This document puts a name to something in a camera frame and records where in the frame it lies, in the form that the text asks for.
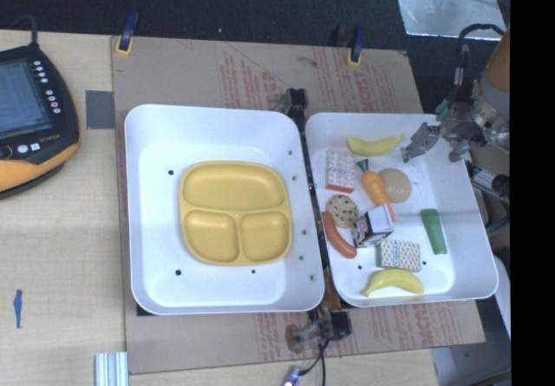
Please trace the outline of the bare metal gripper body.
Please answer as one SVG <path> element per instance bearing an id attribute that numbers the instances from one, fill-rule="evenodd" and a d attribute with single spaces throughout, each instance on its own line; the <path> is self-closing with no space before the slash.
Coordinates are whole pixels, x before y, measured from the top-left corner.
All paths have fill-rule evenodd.
<path id="1" fill-rule="evenodd" d="M 486 101 L 455 102 L 438 113 L 441 136 L 456 152 L 493 145 L 510 151 L 509 120 Z"/>

